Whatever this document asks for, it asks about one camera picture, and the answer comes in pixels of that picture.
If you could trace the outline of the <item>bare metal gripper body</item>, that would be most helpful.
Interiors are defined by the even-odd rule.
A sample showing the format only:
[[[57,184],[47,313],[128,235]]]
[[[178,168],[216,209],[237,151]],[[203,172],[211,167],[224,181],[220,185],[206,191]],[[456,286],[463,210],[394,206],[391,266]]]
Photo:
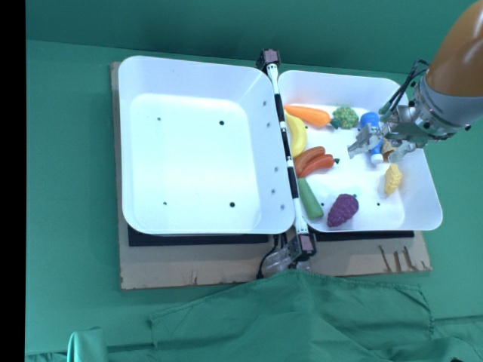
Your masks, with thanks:
[[[424,105],[393,106],[386,104],[380,109],[381,133],[393,145],[403,143],[424,146],[433,141],[435,113]]]

